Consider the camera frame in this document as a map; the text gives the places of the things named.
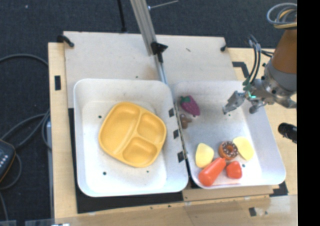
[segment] metal pole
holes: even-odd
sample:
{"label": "metal pole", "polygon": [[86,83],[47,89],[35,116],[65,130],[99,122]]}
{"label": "metal pole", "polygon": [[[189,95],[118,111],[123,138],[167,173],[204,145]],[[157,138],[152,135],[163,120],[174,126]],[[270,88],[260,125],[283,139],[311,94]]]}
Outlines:
{"label": "metal pole", "polygon": [[[143,37],[144,45],[149,55],[154,55],[151,44],[157,42],[156,33],[150,17],[149,8],[146,0],[130,0],[135,19],[138,23],[140,32]],[[158,57],[154,57],[160,80],[168,84],[163,63]]]}

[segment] black bracket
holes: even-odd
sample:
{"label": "black bracket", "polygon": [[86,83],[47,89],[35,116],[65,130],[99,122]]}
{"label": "black bracket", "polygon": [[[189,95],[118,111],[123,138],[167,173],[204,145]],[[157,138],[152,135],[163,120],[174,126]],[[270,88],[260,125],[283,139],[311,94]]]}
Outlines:
{"label": "black bracket", "polygon": [[221,52],[224,52],[224,51],[226,50],[226,48],[227,48],[227,44],[225,44],[223,47],[221,47],[221,48],[220,48],[220,51],[221,51]]}
{"label": "black bracket", "polygon": [[162,57],[162,53],[168,48],[167,45],[165,44],[160,44],[160,43],[157,43],[157,42],[152,42],[151,43],[151,49],[152,49],[152,52],[154,55],[157,55],[158,56],[158,61],[160,63],[163,63],[164,62],[164,59]]}
{"label": "black bracket", "polygon": [[75,46],[75,44],[72,43],[72,42],[70,41],[70,39],[67,38],[65,35],[58,35],[58,36],[56,37],[56,41],[57,41],[58,43],[66,42],[71,48],[73,48],[73,47]]}
{"label": "black bracket", "polygon": [[240,67],[242,69],[243,76],[245,78],[249,77],[249,71],[248,71],[247,65],[243,61],[233,61],[232,66]]}

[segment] white tray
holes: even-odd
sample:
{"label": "white tray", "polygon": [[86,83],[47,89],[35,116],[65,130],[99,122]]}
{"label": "white tray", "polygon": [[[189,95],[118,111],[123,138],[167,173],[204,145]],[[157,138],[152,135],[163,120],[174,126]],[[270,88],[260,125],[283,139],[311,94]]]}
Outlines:
{"label": "white tray", "polygon": [[[184,113],[192,122],[184,129],[183,140],[187,152],[191,177],[204,189],[234,188],[244,186],[278,185],[285,180],[286,170],[273,136],[265,109],[250,114],[251,103],[226,115],[223,106],[234,91],[243,89],[240,81],[189,81],[180,82],[174,87],[174,97],[179,104],[180,96],[191,95],[200,108],[200,116],[192,117],[178,105],[178,113]],[[212,186],[206,187],[198,180],[201,168],[196,166],[195,154],[199,143],[214,149],[214,158],[219,157],[218,148],[222,141],[232,141],[238,136],[247,137],[254,147],[255,154],[249,161],[237,156],[242,167],[241,179],[230,179],[226,170],[218,176]]]}
{"label": "white tray", "polygon": [[[189,180],[180,135],[174,137],[177,117],[171,90],[156,80],[83,79],[74,86],[74,125],[79,188],[91,197],[173,193]],[[98,133],[110,109],[119,102],[132,102],[160,117],[167,128],[162,150],[153,164],[136,168],[106,154]]]}

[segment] black carpet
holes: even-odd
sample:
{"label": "black carpet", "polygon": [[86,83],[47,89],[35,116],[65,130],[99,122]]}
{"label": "black carpet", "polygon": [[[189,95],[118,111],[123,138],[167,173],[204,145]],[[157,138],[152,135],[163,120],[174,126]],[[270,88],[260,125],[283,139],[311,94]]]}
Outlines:
{"label": "black carpet", "polygon": [[[125,27],[139,33],[129,0],[121,0]],[[155,6],[174,0],[147,0]],[[156,34],[224,37],[229,47],[247,47],[252,34],[264,48],[274,48],[281,35],[266,21],[267,11],[279,3],[298,0],[179,0],[150,11]],[[0,60],[12,54],[31,54],[48,60],[48,42],[63,31],[120,32],[117,0],[0,0]],[[0,61],[0,137],[22,120],[49,108],[47,67],[32,58]],[[5,141],[19,144],[39,119],[20,128]],[[9,220],[47,219],[50,214],[47,147],[40,131],[17,153],[22,174],[11,188],[1,190]],[[13,164],[4,182],[17,175]],[[0,205],[0,221],[5,213]]]}

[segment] orange carrot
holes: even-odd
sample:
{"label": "orange carrot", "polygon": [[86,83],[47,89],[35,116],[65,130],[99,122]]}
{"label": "orange carrot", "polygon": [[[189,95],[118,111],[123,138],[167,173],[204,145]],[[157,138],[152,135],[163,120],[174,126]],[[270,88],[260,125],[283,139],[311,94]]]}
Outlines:
{"label": "orange carrot", "polygon": [[211,186],[217,179],[218,175],[226,167],[226,159],[222,157],[216,158],[210,164],[208,164],[198,175],[200,183],[204,186]]}

